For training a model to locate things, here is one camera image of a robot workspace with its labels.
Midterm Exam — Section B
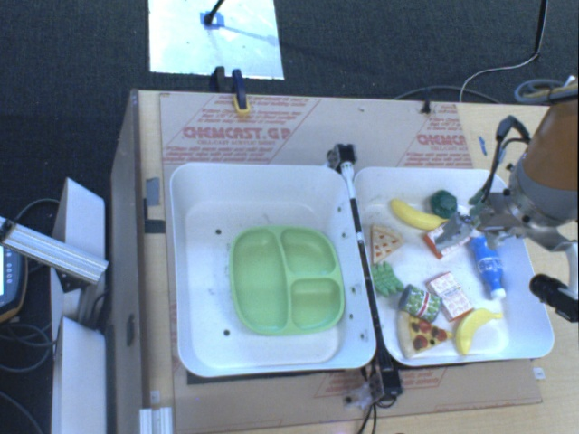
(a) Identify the red and white carton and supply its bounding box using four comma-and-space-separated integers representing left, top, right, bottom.
424, 271, 476, 323
423, 226, 472, 260

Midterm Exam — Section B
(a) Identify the small pizza slice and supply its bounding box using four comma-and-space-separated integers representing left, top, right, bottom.
370, 223, 404, 266

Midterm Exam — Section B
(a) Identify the brown cardboard board red print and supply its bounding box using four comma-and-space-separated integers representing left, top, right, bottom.
158, 91, 544, 413

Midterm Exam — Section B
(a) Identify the large pepperoni pizza slice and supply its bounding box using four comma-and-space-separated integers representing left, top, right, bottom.
396, 309, 454, 360

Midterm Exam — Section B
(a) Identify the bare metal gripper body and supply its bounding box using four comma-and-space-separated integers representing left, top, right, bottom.
468, 191, 571, 252

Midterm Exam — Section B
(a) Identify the thin black and white rod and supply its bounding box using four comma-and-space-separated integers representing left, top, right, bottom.
341, 162, 391, 371

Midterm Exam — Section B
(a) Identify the dark green broccoli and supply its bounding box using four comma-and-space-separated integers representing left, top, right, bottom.
429, 189, 460, 219

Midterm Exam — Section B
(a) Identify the green divided plate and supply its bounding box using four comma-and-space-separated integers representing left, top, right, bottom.
228, 225, 346, 337

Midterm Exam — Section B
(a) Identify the blue bottle white cap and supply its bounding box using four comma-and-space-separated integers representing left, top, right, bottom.
468, 235, 508, 300

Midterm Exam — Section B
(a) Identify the black cylinder on white bracket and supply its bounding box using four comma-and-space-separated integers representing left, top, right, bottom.
528, 241, 579, 324

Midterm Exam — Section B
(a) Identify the white plastic tray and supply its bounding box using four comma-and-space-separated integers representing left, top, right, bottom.
353, 165, 556, 369
169, 161, 378, 378

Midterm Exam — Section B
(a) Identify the yellow banana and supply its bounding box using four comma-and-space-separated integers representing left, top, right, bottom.
389, 198, 451, 231
454, 307, 505, 356

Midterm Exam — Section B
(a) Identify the green peas can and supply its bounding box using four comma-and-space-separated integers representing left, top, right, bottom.
397, 283, 443, 323

